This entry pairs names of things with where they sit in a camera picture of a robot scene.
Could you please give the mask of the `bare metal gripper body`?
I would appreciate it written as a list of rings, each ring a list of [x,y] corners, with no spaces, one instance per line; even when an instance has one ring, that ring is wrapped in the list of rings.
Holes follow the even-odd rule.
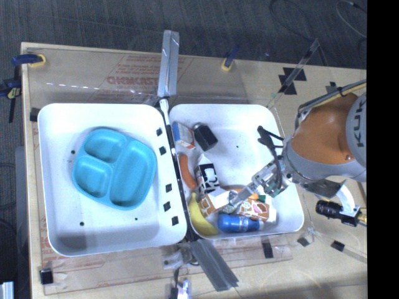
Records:
[[[252,177],[257,191],[281,193],[292,184],[292,175],[282,161],[272,161]]]

